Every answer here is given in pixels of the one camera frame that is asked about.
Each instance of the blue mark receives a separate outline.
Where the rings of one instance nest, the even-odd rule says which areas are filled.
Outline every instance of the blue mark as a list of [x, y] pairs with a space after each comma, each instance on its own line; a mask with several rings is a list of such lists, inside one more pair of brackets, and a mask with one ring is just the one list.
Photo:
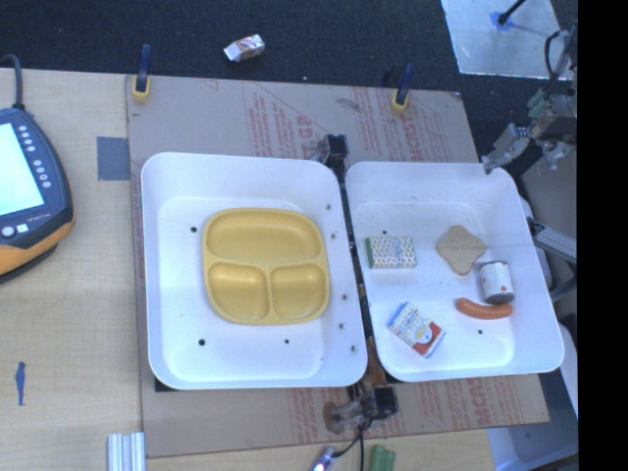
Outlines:
[[490, 14], [491, 16], [491, 23], [493, 23], [494, 26], [497, 27], [497, 31], [508, 31], [509, 29], [514, 27], [514, 23], [512, 22], [511, 18], [508, 18], [505, 22], [505, 24], [500, 25], [499, 22], [497, 21], [499, 19], [499, 16], [501, 16], [501, 12], [493, 12]]
[[18, 371], [16, 372], [16, 384], [18, 385], [18, 398], [20, 400], [20, 406], [24, 406], [24, 384], [26, 383], [26, 364], [20, 361], [18, 364]]

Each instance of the white tray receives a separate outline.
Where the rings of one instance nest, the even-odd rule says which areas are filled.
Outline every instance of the white tray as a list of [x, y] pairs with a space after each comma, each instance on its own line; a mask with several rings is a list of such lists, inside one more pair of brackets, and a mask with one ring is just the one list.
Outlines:
[[[481, 164], [362, 162], [346, 176], [360, 266], [370, 304], [378, 355], [384, 368], [405, 382], [539, 373], [557, 368], [563, 342], [543, 271], [510, 175], [486, 175]], [[436, 251], [449, 227], [460, 224], [488, 249], [478, 262], [505, 260], [514, 286], [514, 311], [484, 321], [455, 309], [466, 296], [482, 302], [478, 273], [457, 276]], [[365, 239], [412, 236], [414, 269], [370, 269]], [[445, 330], [425, 358], [387, 325], [404, 301]]]
[[[304, 160], [161, 153], [142, 168], [141, 198], [148, 358], [162, 383], [178, 390], [338, 387], [362, 377], [362, 316], [330, 169]], [[298, 211], [317, 225], [331, 283], [320, 317], [242, 325], [212, 308], [203, 281], [203, 227], [214, 213], [237, 207]]]

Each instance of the white can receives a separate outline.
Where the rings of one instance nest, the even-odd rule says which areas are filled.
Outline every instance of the white can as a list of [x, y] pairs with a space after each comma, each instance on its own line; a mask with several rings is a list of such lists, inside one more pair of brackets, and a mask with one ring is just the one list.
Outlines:
[[484, 300], [487, 303], [504, 303], [514, 298], [510, 271], [506, 262], [496, 260], [482, 264], [480, 281], [484, 290]]

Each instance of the button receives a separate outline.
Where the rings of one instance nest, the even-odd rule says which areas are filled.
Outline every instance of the button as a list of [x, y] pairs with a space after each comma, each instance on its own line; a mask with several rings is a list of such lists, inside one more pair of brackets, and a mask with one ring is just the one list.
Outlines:
[[3, 227], [0, 233], [2, 234], [2, 237], [11, 237], [16, 234], [16, 230], [13, 227]]

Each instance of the toy sausage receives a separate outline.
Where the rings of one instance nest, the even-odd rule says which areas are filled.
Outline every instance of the toy sausage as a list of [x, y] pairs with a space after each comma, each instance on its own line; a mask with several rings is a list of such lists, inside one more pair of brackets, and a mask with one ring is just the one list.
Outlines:
[[463, 314], [477, 319], [500, 319], [512, 314], [512, 305], [507, 302], [483, 305], [462, 297], [456, 300], [455, 307]]

